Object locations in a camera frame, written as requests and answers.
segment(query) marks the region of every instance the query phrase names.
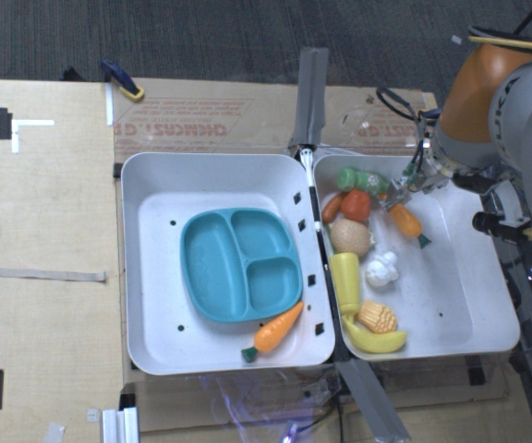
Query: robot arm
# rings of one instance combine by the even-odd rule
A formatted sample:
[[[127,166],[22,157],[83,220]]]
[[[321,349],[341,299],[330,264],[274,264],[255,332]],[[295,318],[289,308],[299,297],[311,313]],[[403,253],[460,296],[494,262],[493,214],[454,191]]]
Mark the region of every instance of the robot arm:
[[[407,201],[410,192],[440,188],[449,181],[461,188],[499,196],[503,225],[532,219],[532,54],[481,44],[465,61],[427,134],[423,162],[407,183],[393,179],[388,209]],[[497,179],[481,174],[503,168]],[[522,215],[510,179],[522,182],[530,217]]]

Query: toy banana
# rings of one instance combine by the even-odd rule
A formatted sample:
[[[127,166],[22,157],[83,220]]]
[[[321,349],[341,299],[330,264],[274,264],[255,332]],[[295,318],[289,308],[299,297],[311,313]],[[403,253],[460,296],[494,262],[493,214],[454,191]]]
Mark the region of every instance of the toy banana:
[[[354,316],[342,315],[342,323],[350,341],[359,350],[367,353],[392,353],[405,344],[407,333],[403,330],[388,333],[373,333],[354,322]]]

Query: dark background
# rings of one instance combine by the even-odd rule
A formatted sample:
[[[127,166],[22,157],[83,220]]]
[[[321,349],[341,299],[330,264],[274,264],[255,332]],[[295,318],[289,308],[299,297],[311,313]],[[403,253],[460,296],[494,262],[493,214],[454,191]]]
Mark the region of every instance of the dark background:
[[[131,77],[296,84],[301,47],[330,49],[329,85],[433,92],[442,105],[475,44],[532,0],[0,0],[0,78]],[[523,31],[532,38],[532,22]],[[463,39],[461,45],[451,41]]]

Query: blue plate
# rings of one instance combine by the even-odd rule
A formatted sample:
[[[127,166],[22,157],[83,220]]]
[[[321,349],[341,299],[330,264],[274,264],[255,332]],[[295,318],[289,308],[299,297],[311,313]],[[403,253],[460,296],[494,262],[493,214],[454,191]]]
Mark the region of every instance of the blue plate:
[[[186,223],[180,246],[192,303],[212,320],[272,317],[292,307],[303,291],[293,239],[267,210],[203,212]]]

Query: white sink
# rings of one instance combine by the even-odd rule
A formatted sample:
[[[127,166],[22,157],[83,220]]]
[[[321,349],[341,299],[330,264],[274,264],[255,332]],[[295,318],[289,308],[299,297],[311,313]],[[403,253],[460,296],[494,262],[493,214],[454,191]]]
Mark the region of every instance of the white sink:
[[[336,194],[336,175],[344,167],[398,176],[409,157],[329,155],[315,164],[320,206]],[[420,248],[407,238],[375,201],[369,226],[377,244],[361,260],[361,299],[390,306],[398,328],[408,333],[406,345],[389,354],[364,353],[347,347],[369,361],[419,358],[463,353],[499,353],[512,349],[520,328],[494,244],[471,225],[482,210],[477,195],[449,184],[425,195],[415,194],[406,206],[420,219],[431,243]],[[327,253],[333,251],[326,236]],[[400,277],[381,288],[364,279],[364,268],[374,254],[393,251]]]

